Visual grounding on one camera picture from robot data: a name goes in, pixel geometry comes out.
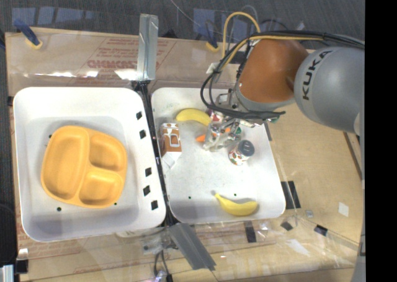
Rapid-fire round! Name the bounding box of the yellow divided plate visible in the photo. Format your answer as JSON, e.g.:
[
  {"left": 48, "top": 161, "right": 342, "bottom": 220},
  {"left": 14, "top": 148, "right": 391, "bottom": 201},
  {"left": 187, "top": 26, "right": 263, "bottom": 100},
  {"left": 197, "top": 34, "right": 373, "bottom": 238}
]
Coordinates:
[{"left": 40, "top": 125, "right": 128, "bottom": 209}]

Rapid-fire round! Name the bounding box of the brown cardboard board red print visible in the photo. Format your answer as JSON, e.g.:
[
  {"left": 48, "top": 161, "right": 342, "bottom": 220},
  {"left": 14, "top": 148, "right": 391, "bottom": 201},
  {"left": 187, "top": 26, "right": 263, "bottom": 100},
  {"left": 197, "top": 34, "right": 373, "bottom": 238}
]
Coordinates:
[{"left": 4, "top": 26, "right": 365, "bottom": 282}]

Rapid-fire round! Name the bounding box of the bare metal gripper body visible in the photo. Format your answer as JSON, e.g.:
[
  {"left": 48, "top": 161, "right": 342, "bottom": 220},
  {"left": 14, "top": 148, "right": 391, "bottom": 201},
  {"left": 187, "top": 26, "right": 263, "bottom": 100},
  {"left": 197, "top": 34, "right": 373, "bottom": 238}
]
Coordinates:
[{"left": 210, "top": 90, "right": 242, "bottom": 139}]

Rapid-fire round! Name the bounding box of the yellow banana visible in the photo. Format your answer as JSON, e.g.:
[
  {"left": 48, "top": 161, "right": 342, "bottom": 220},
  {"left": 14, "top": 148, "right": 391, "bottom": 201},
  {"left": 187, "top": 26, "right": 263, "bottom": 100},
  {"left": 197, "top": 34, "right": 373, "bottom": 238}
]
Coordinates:
[
  {"left": 175, "top": 108, "right": 213, "bottom": 127},
  {"left": 213, "top": 193, "right": 259, "bottom": 217}
]

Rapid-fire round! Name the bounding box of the brown and white carton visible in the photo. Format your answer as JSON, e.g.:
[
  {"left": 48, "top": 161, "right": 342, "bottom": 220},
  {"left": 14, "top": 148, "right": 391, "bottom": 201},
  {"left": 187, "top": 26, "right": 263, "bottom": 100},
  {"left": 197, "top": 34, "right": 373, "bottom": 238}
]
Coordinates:
[{"left": 158, "top": 122, "right": 184, "bottom": 169}]

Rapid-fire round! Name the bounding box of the white printed bottle grey cap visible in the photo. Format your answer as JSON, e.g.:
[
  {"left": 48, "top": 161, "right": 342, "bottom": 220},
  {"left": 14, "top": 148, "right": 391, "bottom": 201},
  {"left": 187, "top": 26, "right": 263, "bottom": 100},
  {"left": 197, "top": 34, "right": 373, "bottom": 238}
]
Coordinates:
[{"left": 228, "top": 139, "right": 256, "bottom": 166}]

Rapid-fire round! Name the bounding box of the white plastic tray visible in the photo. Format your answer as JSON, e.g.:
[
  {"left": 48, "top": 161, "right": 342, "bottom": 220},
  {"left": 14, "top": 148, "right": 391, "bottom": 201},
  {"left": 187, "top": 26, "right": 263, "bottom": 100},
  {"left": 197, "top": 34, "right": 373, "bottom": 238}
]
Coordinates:
[
  {"left": 12, "top": 86, "right": 167, "bottom": 242},
  {"left": 150, "top": 87, "right": 287, "bottom": 226}
]

